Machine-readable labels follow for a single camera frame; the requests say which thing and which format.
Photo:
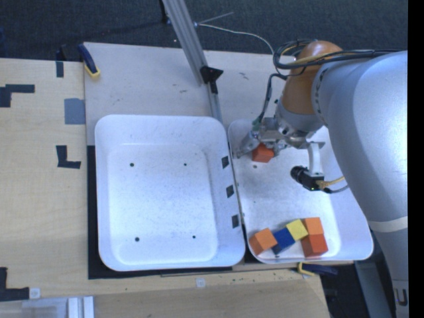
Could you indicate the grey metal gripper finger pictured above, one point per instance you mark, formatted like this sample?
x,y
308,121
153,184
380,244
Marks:
x,y
279,148
246,146

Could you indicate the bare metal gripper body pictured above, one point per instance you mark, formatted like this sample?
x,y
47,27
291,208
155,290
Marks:
x,y
270,132

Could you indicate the orange cube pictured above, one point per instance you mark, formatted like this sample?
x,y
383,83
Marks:
x,y
314,245
314,225
262,154
262,238

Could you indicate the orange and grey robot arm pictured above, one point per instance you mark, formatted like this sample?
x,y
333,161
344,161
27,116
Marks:
x,y
361,118

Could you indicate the white plastic tray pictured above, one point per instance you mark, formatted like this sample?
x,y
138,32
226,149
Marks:
x,y
162,194
285,197

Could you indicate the yellow cube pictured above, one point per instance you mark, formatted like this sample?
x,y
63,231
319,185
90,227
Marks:
x,y
297,229

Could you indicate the blue cube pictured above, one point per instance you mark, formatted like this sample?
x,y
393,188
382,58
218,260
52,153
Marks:
x,y
283,238

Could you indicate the black cylinder on white bracket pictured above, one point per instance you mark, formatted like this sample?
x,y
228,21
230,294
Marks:
x,y
309,177

